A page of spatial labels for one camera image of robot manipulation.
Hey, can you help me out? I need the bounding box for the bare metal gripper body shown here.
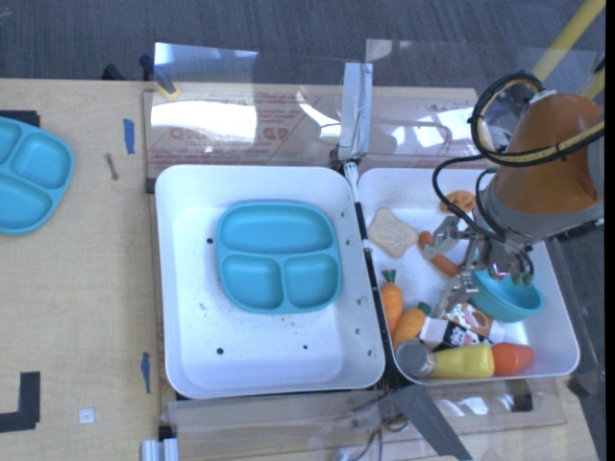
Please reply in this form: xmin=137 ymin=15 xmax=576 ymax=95
xmin=461 ymin=230 xmax=529 ymax=279

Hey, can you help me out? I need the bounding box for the orange sausage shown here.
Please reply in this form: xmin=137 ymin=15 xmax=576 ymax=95
xmin=417 ymin=230 xmax=462 ymax=279

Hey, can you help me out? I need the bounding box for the white black brown carton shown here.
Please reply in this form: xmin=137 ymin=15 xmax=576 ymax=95
xmin=419 ymin=302 xmax=506 ymax=352

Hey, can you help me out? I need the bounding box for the orange biscuit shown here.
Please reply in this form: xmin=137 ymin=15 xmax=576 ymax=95
xmin=440 ymin=189 xmax=478 ymax=215

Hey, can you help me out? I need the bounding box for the blue bowl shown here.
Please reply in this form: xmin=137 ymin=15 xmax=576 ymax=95
xmin=468 ymin=266 xmax=545 ymax=324

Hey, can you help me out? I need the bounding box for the beige toast slice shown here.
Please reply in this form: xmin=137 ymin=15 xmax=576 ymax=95
xmin=367 ymin=207 xmax=420 ymax=259

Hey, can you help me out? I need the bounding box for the yellow-orange carrot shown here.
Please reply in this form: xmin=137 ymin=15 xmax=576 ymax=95
xmin=392 ymin=301 xmax=432 ymax=351

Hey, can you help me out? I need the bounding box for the orange carrot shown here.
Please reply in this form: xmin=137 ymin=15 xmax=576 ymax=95
xmin=381 ymin=269 xmax=405 ymax=341

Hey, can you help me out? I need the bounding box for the yellow bottle with orange cap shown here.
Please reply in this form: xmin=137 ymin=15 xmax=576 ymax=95
xmin=429 ymin=342 xmax=536 ymax=380

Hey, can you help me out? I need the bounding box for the small silver can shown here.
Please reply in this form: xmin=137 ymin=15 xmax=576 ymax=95
xmin=394 ymin=339 xmax=436 ymax=380

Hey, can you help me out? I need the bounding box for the white plastic tray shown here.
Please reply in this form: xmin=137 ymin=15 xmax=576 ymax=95
xmin=357 ymin=166 xmax=581 ymax=386
xmin=154 ymin=163 xmax=386 ymax=400

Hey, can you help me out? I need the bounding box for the blue divided plate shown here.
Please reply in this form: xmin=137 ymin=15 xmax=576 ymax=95
xmin=215 ymin=201 xmax=343 ymax=315
xmin=0 ymin=115 xmax=76 ymax=236

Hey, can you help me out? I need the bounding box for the brown cardboard board, red print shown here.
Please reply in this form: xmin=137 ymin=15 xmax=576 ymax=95
xmin=142 ymin=86 xmax=569 ymax=432

